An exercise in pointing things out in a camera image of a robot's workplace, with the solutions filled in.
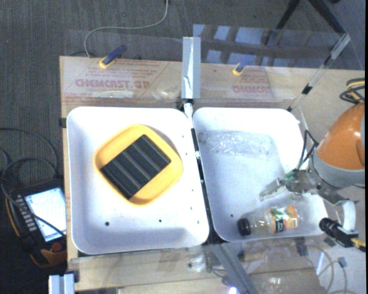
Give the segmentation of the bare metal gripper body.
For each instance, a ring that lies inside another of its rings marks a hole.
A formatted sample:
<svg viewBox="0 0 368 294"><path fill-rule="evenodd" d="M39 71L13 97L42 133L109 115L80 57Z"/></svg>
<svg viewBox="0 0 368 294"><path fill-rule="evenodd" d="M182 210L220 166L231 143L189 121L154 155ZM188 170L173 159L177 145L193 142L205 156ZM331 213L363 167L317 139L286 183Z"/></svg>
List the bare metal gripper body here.
<svg viewBox="0 0 368 294"><path fill-rule="evenodd" d="M349 201L348 198L342 197L338 191L338 187L328 184L320 178L315 170L293 169L285 175L285 188L295 194L317 194L323 200L331 205L342 205Z"/></svg>

